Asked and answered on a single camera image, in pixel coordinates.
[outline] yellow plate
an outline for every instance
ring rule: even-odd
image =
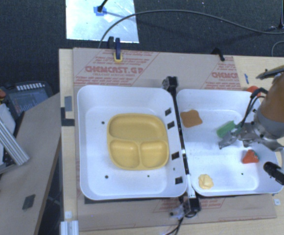
[[[164,166],[169,158],[164,123],[148,114],[119,114],[107,126],[111,160],[127,170],[151,170]]]

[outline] blue clamp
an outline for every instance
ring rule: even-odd
[[[107,9],[105,7],[103,7],[102,12],[98,12],[97,9],[98,9],[98,6],[93,7],[93,11],[97,16],[107,15]]]
[[[115,40],[114,61],[117,63],[120,63],[122,61],[122,53],[120,51],[120,38],[119,37],[117,37]]]

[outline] dark floor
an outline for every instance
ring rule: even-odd
[[[280,23],[282,0],[134,0],[134,4],[136,12],[194,10],[268,31]],[[140,15],[137,25],[140,43],[123,44],[124,49],[210,53],[218,47],[229,55],[270,56],[272,46],[284,41],[284,34],[260,34],[192,14]],[[65,0],[0,0],[0,85],[42,80],[58,92],[58,49],[98,45],[94,41],[67,40],[65,29]],[[274,54],[284,57],[284,44],[277,45]],[[40,234],[58,232],[58,193],[55,173]],[[51,224],[48,217],[55,217]]]

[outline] white tray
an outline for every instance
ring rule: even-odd
[[[80,185],[83,194],[94,200],[177,197],[187,187],[176,115],[171,95],[158,88],[85,86],[77,96]],[[109,157],[107,124],[123,113],[152,114],[166,126],[169,143],[167,164],[154,170],[125,170]],[[175,123],[172,128],[167,124]],[[171,154],[179,152],[179,158]],[[182,183],[176,184],[176,178]]]
[[[278,164],[276,154],[262,144],[253,144],[245,148],[242,141],[232,145],[218,147],[221,140],[216,134],[217,128],[228,121],[239,123],[245,114],[250,100],[249,92],[181,90],[177,94],[179,112],[197,110],[203,123],[191,128],[182,124],[185,149],[191,174],[191,185],[204,196],[245,195],[260,193],[277,193],[283,186],[264,171],[267,161]],[[251,112],[246,122],[253,120]],[[255,164],[241,162],[245,152],[253,149],[260,161]],[[198,177],[208,174],[214,186],[202,189]]]

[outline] black fabric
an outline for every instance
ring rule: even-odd
[[[267,30],[279,25],[282,0],[134,0],[134,3],[136,12],[188,9]],[[59,91],[58,49],[98,44],[67,40],[65,18],[65,0],[0,0],[0,86],[6,82],[42,80],[55,93]],[[270,56],[273,44],[284,41],[284,35],[262,35],[190,14],[141,15],[137,24],[140,43],[122,44],[123,48],[211,53],[217,47],[224,55]],[[274,53],[284,56],[284,44],[276,46]]]

